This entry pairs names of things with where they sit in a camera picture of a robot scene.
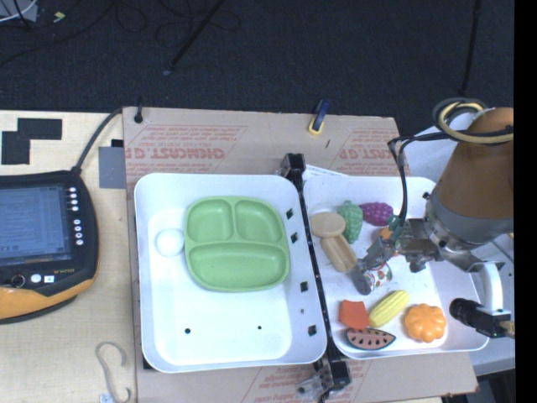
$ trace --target cardboard sheet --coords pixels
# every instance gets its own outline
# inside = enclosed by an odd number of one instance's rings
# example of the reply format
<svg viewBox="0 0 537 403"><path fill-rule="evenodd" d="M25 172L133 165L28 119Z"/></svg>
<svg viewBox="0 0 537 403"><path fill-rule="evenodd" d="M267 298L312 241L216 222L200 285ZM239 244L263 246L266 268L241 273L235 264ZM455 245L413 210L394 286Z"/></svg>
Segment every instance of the cardboard sheet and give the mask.
<svg viewBox="0 0 537 403"><path fill-rule="evenodd" d="M326 115L322 133L313 136L307 131L312 118L309 114L145 108L143 121L138 124L133 119L137 110L123 109L131 224L133 189L143 175L153 172L274 174L285 154L301 153L308 165L347 175L399 174L386 146L398 136L392 118ZM295 386L315 373L310 365L188 374L144 369L133 225L129 225L129 243L139 401L307 401L297 397ZM329 401L373 403L464 394L477 389L467 353L350 360L347 365L352 383Z"/></svg>

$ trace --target orange toy cube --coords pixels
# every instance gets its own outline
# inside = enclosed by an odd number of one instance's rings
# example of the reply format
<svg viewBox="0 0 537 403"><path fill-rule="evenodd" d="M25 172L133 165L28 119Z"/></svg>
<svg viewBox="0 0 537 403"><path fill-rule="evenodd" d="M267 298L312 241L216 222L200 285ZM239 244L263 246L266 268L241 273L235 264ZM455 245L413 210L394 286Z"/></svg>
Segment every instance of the orange toy cube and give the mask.
<svg viewBox="0 0 537 403"><path fill-rule="evenodd" d="M350 328L360 329L369 326L368 311L363 301L342 301L339 305L338 320Z"/></svg>

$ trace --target black carpet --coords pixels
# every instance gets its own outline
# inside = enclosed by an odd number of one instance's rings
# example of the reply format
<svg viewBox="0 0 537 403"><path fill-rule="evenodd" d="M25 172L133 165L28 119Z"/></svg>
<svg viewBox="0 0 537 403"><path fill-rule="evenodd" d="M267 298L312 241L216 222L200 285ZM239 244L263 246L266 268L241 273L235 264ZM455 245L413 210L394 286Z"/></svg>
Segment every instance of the black carpet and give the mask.
<svg viewBox="0 0 537 403"><path fill-rule="evenodd" d="M39 0L0 21L0 109L186 107L394 117L432 125L462 95L514 105L514 0ZM64 18L58 20L57 13Z"/></svg>

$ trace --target toy food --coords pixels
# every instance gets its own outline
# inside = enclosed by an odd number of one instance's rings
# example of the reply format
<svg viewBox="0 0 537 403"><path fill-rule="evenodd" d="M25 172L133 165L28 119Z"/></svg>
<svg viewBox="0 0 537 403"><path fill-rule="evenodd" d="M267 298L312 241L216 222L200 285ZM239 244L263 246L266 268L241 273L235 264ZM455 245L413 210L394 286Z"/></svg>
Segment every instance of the toy food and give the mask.
<svg viewBox="0 0 537 403"><path fill-rule="evenodd" d="M369 326L368 311L363 301L344 300L339 304L338 321L350 328Z"/></svg>
<svg viewBox="0 0 537 403"><path fill-rule="evenodd" d="M366 270L363 275L366 277L371 291L376 290L384 282L390 282L393 277L392 270L386 262L374 269Z"/></svg>
<svg viewBox="0 0 537 403"><path fill-rule="evenodd" d="M431 343L444 336L446 317L438 306L421 303L409 309L404 326L413 339Z"/></svg>
<svg viewBox="0 0 537 403"><path fill-rule="evenodd" d="M343 237L345 219L334 212L320 212L311 217L311 232L321 238L321 247L337 271L344 272L356 265L357 257Z"/></svg>
<svg viewBox="0 0 537 403"><path fill-rule="evenodd" d="M358 239L363 224L363 212L360 206L352 204L350 200L345 201L337 208L337 213L345 218L345 231L343 237L348 243L354 243Z"/></svg>
<svg viewBox="0 0 537 403"><path fill-rule="evenodd" d="M361 328L359 330L349 328L346 335L353 347L367 351L386 348L395 340L393 334L377 330L376 328Z"/></svg>
<svg viewBox="0 0 537 403"><path fill-rule="evenodd" d="M388 219L394 214L394 209L387 203L374 201L360 205L363 211L363 220L376 227L388 224Z"/></svg>
<svg viewBox="0 0 537 403"><path fill-rule="evenodd" d="M385 296L369 313L371 327L381 327L393 320L406 305L410 295L405 290L396 290Z"/></svg>
<svg viewBox="0 0 537 403"><path fill-rule="evenodd" d="M166 228L157 234L155 243L159 254L164 257L174 257L183 250L185 238L178 228Z"/></svg>

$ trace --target yellow clip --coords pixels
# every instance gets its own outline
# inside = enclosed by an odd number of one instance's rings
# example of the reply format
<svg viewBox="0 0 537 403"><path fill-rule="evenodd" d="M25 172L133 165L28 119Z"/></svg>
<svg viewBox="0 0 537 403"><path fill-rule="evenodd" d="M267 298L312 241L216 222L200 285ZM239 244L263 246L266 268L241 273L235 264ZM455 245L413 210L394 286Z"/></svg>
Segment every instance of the yellow clip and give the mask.
<svg viewBox="0 0 537 403"><path fill-rule="evenodd" d="M313 123L315 122L316 119L317 119L317 117L312 118L312 119L311 119L311 122L310 122L310 126L308 127L308 132L309 132L310 134L313 134L314 136L318 136L319 134L321 134L322 128L323 128L323 126L325 125L325 122L323 121L323 122L321 123L321 125L319 126L319 129L318 129L318 130L314 130L314 129L313 129Z"/></svg>
<svg viewBox="0 0 537 403"><path fill-rule="evenodd" d="M308 132L310 134L313 134L314 136L321 134L322 128L325 125L323 119L326 115L329 104L330 100L327 98L321 99L319 104L317 104L317 107L315 108L316 115L311 119L310 126L308 127Z"/></svg>

